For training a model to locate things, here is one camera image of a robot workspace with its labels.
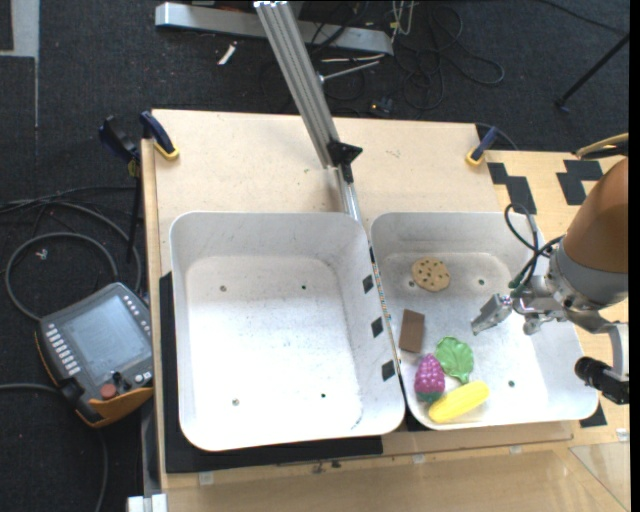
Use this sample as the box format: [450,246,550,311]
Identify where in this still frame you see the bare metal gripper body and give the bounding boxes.
[510,272,576,327]

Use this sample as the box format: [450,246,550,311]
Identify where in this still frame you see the white plastic tray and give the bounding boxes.
[370,211,600,432]
[168,210,407,453]

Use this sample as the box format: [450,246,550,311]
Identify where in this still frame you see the green lettuce leaf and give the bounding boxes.
[433,335,476,386]

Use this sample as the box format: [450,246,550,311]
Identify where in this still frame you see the tan chocolate chip biscuit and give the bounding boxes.
[410,255,452,294]

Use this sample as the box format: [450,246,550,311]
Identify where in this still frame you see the brown flat rectangle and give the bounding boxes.
[398,308,427,355]

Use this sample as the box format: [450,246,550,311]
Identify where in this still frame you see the purple grapes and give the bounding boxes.
[413,353,447,405]

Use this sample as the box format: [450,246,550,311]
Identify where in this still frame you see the yellow corn cob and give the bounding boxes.
[427,379,492,425]

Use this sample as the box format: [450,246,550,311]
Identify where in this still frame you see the thin black and white rod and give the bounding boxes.
[367,239,402,382]

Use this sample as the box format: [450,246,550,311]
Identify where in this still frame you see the pale wood board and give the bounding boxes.
[149,108,576,494]

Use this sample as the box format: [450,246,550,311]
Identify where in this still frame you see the black cylinder on white bracket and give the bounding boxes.
[573,321,630,406]

